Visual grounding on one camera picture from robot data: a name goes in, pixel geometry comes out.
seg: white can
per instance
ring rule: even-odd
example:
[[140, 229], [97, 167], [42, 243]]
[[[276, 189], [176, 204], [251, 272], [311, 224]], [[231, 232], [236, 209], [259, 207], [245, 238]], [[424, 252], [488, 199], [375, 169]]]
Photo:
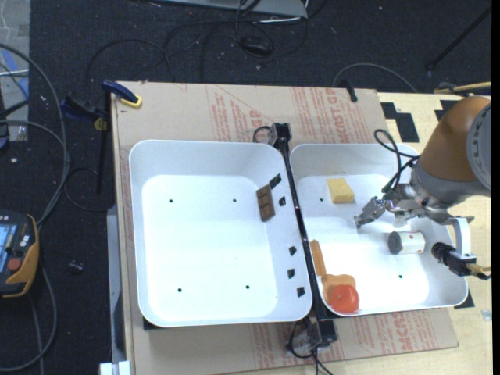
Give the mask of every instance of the white can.
[[394, 231], [389, 234], [388, 244], [392, 254], [420, 254], [425, 249], [425, 238], [419, 231]]

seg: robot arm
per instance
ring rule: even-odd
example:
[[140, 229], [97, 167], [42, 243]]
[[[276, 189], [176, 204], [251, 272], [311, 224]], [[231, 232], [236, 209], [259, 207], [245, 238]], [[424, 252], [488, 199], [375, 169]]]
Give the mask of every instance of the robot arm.
[[441, 225], [452, 225], [456, 248], [437, 243], [434, 257], [460, 276], [489, 279], [470, 253], [468, 222], [448, 209], [468, 197], [491, 197], [491, 101], [470, 96], [446, 112], [412, 168], [409, 184], [399, 184], [382, 199], [371, 198], [355, 216], [358, 228], [379, 218], [386, 210], [394, 213], [400, 227], [415, 216]]

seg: multimeter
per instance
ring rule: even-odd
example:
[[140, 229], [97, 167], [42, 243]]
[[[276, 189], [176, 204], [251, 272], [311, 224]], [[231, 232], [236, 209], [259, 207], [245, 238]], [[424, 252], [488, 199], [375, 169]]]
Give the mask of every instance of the multimeter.
[[0, 209], [0, 296], [19, 297], [28, 292], [39, 254], [34, 218]]

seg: black floor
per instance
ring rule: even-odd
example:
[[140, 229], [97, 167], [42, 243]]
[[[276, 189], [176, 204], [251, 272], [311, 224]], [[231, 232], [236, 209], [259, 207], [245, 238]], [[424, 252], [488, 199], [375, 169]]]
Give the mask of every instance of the black floor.
[[[273, 54], [258, 58], [238, 45], [235, 12], [133, 0], [31, 0], [30, 57], [46, 72], [59, 99], [73, 92], [98, 108], [103, 107], [104, 79], [326, 87], [345, 67], [361, 63], [386, 69], [353, 66], [337, 79], [348, 79], [355, 88], [432, 93], [443, 82], [491, 81], [491, 14], [432, 71], [426, 69], [489, 7], [491, 0], [311, 0], [307, 22], [261, 25], [265, 34], [247, 23], [238, 26], [241, 37], [267, 34], [273, 42]], [[197, 22], [202, 24], [187, 26]], [[54, 99], [34, 66], [30, 120], [60, 133]], [[41, 230], [42, 263], [58, 308], [44, 366], [48, 374], [90, 375], [110, 360], [105, 210], [114, 199], [113, 159], [108, 148], [98, 195], [98, 132], [91, 123], [69, 120], [66, 132], [71, 176]], [[27, 143], [1, 150], [2, 208], [39, 218], [62, 165], [59, 144], [39, 129], [30, 130]], [[71, 271], [78, 266], [81, 271]], [[52, 305], [41, 273], [32, 295], [45, 345]], [[29, 362], [37, 351], [29, 300], [0, 299], [0, 373]], [[20, 373], [40, 373], [40, 368], [35, 364]]]

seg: yellow block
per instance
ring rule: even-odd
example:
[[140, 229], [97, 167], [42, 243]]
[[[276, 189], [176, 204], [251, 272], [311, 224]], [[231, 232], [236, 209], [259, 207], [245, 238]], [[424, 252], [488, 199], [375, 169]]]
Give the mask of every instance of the yellow block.
[[328, 189], [333, 203], [349, 203], [354, 200], [354, 191], [344, 178], [328, 179]]

